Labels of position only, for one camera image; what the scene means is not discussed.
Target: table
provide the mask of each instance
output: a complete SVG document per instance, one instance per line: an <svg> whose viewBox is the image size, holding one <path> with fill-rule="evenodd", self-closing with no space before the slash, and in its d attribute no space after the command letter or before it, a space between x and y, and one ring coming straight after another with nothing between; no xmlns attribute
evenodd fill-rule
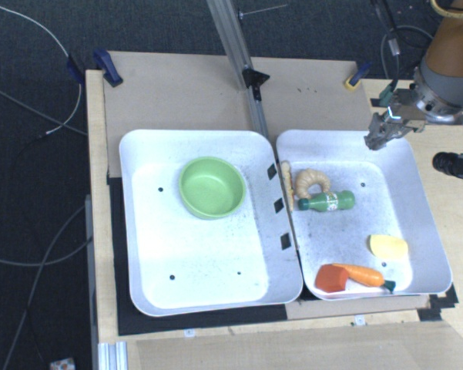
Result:
<svg viewBox="0 0 463 370"><path fill-rule="evenodd" d="M431 167L431 158L438 151L463 152L463 129L459 127L428 127L421 134L408 136L451 263L460 301L457 308L443 311L443 321L419 321L416 309L431 305L430 298L421 295L369 301L295 301L286 305L287 321L282 322L119 336L106 178L107 174L111 177L120 174L113 162L120 136L146 124L144 116L150 114L141 113L141 100L154 97L158 103L184 106L188 95L197 93L196 99L201 105L211 102L233 111L231 119L219 119L222 110L214 111L216 115L204 121L192 113L180 115L177 122L184 122L185 128L248 130L250 121L244 98L229 85L233 80L226 68L226 57L131 52L112 52L112 57L121 68L122 77L128 76L126 82L131 83L130 76L139 78L136 71L144 70L150 82L158 84L152 89L161 90L148 96L144 93L144 84L133 84L135 88L131 92L139 90L138 96L132 99L135 101L127 100L125 113L113 115L110 103L116 99L116 88L110 88L103 81L102 72L88 70L86 73L96 274L95 340L102 350L117 342L120 346L123 341L123 351L126 343L130 370L184 365L186 368L279 368L292 361L299 368L311 368L312 356L320 368L322 364L347 368L342 366L346 358L351 360L350 368L355 368L357 363L362 364L362 368L381 365L423 368L429 363L434 363L432 368L444 368L445 363L451 368L463 368L463 181ZM266 116L273 138L285 128L365 130L371 114L369 99L377 97L387 83L364 80L360 88L348 94L342 88L342 81L355 69L352 62L260 58L254 59L253 64L257 70L271 74L271 82L263 86L262 93L264 108L273 110ZM172 86L174 92L165 92L167 89L159 85L161 81L165 86ZM347 108L346 99L353 108ZM295 106L301 112L309 103L324 108L309 119L302 118L304 113L284 118L281 106ZM159 114L156 122L151 121L153 127L150 128L169 128L166 126L174 125L175 121L172 112L167 116ZM353 327L352 324L368 326ZM400 351L406 353L402 362ZM365 355L374 360L366 363ZM461 361L462 366L456 367L457 361Z"/></svg>

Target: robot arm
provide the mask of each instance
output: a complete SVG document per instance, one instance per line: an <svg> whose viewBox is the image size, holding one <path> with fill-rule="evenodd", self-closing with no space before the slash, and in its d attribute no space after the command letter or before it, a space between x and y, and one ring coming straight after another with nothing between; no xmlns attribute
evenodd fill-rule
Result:
<svg viewBox="0 0 463 370"><path fill-rule="evenodd" d="M375 113L365 143L379 150L409 132L420 133L426 124L463 125L463 0L454 0L420 65L409 89L382 92L387 111ZM463 156L439 153L434 167L463 178Z"/></svg>

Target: bottle label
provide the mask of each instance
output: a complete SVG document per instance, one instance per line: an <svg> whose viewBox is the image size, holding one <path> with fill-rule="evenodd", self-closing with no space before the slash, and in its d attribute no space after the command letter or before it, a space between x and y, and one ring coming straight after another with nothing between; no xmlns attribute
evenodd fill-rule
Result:
<svg viewBox="0 0 463 370"><path fill-rule="evenodd" d="M339 200L334 192L326 192L327 196L327 211L335 211L339 205Z"/></svg>

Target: wooden table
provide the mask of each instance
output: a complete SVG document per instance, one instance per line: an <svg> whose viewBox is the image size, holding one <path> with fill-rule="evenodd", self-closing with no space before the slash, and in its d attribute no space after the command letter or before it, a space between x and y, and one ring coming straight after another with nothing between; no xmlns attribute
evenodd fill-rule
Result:
<svg viewBox="0 0 463 370"><path fill-rule="evenodd" d="M170 82L174 81L173 74L176 68L181 74L185 72L185 67L194 65L195 62L199 62L200 69L209 67L208 75L218 83L232 81L230 72L226 69L226 58L222 56L124 52L115 52L114 56L116 64L122 66L123 62L127 61L127 67L133 64L131 59L137 61L144 58L155 65L159 62L163 64L162 67L148 67L148 71L154 70L161 79L171 77ZM342 87L342 80L355 69L352 62L255 59L254 66L267 73L274 72L276 78L284 76L271 83L268 88L264 85L264 106L267 106L267 98L278 103L281 98L293 94L288 93L285 85L277 85L284 82L296 88L291 96L293 98L287 100L288 105L294 104L303 108L303 104L315 97L315 101L318 101L318 97L324 97L322 103L330 103L330 108L320 112L324 114L318 116L321 119L315 119L315 116L310 120L302 117L290 119L285 123L290 128L299 126L298 128L314 130L337 125L335 129L366 130L371 116L369 99L376 98L387 83L383 80L365 79L362 86L352 95L343 95L344 98L351 97L354 104L363 105L361 109L349 111L346 110L346 106L340 106L335 95L347 92ZM125 68L122 71L130 75ZM325 82L325 77L329 76L335 80ZM203 81L200 76L182 76L179 81L185 78L189 82ZM106 110L113 98L113 89L103 81L102 72L98 70L88 70L86 80L96 273L95 340L104 347L124 341L130 370L183 367L312 368L313 364L315 368L463 368L463 180L447 177L431 166L432 157L439 151L463 152L463 128L428 126L423 133L407 136L413 147L424 190L451 264L454 286L459 298L456 308L443 310L443 321L420 322L416 309L430 306L429 297L421 295L369 300L315 301L306 304L295 301L286 306L287 321L200 328L191 331L194 336L192 338L185 337L183 330L119 336L111 244L111 210L106 178L108 172L110 176L114 174L115 177L119 174L113 162L117 157L116 151L109 143L112 141L117 144L119 136L134 127L129 113L138 112L136 103L128 103L128 113L125 116L121 116L119 120L113 116L107 119L107 116L112 114L112 111ZM215 99L227 97L228 92L228 96L233 98L235 103L242 99L240 93L232 86L223 91L221 85L216 90L213 84L206 83L202 90L203 95L208 92ZM400 87L407 85L408 82L400 83ZM195 92L195 88L188 83L184 87L188 89L187 92ZM174 97L186 98L178 94ZM325 111L330 111L330 118L325 115ZM185 119L190 119L190 126L201 124L197 120L193 121L191 115ZM164 118L161 122L161 126L164 127ZM231 128L235 124L249 123L246 119L243 121L238 117L236 122L231 123ZM269 127L272 136L277 135L278 130L284 129L280 126L275 127L274 124Z"/></svg>

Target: yellow sponge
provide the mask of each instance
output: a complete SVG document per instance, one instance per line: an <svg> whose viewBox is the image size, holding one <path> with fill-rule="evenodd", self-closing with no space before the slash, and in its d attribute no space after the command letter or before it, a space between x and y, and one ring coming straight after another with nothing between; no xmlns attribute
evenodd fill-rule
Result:
<svg viewBox="0 0 463 370"><path fill-rule="evenodd" d="M387 261L401 259L409 252L409 246L405 240L386 234L372 234L369 244L373 255Z"/></svg>

